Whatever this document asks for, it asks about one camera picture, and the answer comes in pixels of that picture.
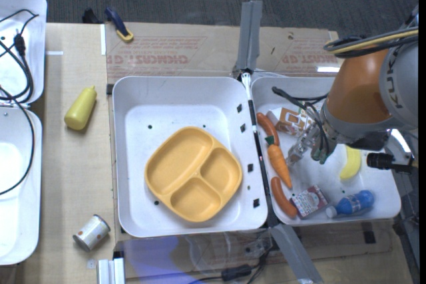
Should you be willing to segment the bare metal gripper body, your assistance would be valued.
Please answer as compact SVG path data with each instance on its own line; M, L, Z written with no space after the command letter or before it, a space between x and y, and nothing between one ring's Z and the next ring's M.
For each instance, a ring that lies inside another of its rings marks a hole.
M323 126L316 122L311 123L298 138L300 150L333 150L334 142L325 133Z

